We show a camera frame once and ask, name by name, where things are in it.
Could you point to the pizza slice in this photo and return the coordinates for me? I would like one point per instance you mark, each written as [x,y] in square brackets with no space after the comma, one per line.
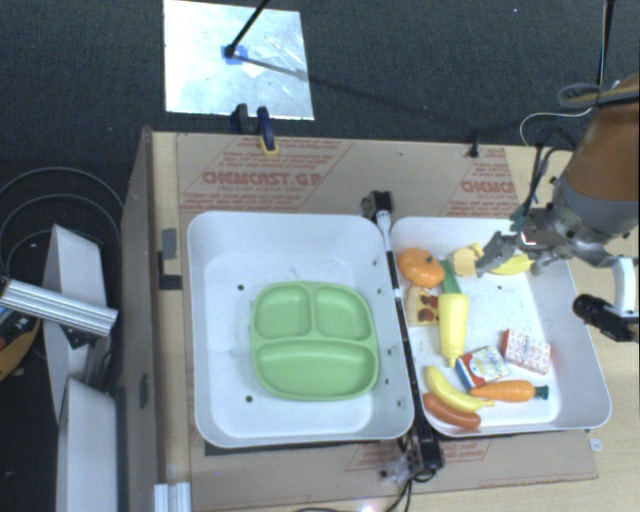
[424,307]

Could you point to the green oblong toy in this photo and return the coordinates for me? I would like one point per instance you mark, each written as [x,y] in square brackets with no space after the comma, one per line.
[450,280]

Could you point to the orange pumpkin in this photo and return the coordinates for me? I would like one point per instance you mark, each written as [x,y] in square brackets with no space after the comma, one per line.
[419,267]

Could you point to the orange sausage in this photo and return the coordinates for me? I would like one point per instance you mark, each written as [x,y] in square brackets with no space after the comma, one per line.
[450,413]

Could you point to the orange carrot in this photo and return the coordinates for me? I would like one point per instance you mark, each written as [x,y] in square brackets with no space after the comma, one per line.
[505,391]

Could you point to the brown cardboard board red print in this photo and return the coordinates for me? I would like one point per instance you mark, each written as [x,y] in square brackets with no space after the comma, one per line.
[310,185]

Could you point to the black cylinder on white bracket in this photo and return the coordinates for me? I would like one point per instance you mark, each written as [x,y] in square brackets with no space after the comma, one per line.
[602,312]

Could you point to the red and white carton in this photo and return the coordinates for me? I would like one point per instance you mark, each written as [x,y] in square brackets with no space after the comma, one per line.
[526,351]

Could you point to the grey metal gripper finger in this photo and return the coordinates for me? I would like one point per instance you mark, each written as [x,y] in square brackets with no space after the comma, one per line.
[496,250]
[546,261]

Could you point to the yellow squeeze bottle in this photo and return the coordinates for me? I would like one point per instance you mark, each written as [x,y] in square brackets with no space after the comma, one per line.
[452,320]

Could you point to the thin black and white rod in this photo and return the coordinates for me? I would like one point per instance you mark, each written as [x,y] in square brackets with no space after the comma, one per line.
[398,295]

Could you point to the white plastic tray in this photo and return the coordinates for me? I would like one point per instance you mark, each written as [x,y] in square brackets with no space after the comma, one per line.
[505,310]
[225,350]

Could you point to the green divided plate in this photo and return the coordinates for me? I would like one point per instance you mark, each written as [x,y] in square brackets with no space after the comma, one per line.
[315,357]

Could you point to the pale yellow chunk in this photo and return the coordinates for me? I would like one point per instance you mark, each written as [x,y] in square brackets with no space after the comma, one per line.
[465,260]

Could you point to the red blue white packet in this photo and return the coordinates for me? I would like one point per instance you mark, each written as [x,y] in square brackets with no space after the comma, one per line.
[482,367]

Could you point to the yellow curved toy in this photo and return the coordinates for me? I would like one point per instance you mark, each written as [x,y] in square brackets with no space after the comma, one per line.
[515,266]

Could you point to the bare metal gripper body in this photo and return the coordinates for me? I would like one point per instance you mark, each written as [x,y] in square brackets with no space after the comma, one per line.
[555,232]

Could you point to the yellow banana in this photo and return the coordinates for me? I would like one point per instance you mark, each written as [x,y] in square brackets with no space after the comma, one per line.
[450,392]

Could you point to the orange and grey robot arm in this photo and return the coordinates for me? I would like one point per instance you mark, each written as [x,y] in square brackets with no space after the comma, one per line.
[605,150]

